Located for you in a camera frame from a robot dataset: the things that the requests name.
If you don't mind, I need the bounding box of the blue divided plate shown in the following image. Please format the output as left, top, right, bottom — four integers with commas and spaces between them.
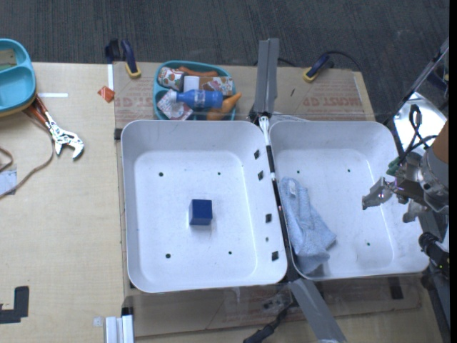
0, 38, 37, 113

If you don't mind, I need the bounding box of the teal divided plate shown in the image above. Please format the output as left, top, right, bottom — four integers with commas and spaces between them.
153, 59, 238, 121

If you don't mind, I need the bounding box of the white printed carton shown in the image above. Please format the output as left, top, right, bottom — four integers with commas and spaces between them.
157, 66, 185, 92

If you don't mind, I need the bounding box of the white and red packet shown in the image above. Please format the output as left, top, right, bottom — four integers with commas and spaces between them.
156, 89, 194, 121

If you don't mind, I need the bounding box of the orange sausage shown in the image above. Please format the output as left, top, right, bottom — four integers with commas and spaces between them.
176, 66, 219, 79

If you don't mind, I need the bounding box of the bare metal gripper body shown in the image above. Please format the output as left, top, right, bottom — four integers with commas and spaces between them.
391, 151, 450, 212

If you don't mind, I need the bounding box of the brown printed carton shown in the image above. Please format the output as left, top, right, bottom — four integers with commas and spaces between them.
199, 76, 235, 96

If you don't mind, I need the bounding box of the white plastic tray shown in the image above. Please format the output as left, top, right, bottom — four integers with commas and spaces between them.
268, 120, 431, 282
120, 119, 288, 294

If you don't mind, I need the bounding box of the black cylinder on white bracket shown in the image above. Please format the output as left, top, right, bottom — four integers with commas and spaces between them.
418, 231, 450, 264

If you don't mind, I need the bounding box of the blue cube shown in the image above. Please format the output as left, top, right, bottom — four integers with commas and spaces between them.
189, 198, 214, 227

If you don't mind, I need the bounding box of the brown cardboard board red print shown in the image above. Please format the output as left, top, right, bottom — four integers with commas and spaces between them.
113, 61, 424, 338

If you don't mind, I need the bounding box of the small red square packet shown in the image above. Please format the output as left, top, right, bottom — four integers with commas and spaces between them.
96, 85, 116, 104

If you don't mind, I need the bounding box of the orange handled pliers wrench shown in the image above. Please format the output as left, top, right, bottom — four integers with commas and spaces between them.
22, 96, 86, 161

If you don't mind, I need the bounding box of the orange carrot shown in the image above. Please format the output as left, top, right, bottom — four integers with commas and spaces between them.
206, 91, 243, 121

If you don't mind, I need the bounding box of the blue plastic bottle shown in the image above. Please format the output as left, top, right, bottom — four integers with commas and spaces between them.
175, 89, 224, 110

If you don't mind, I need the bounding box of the light blue cloth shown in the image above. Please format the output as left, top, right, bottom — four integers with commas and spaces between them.
278, 176, 338, 277

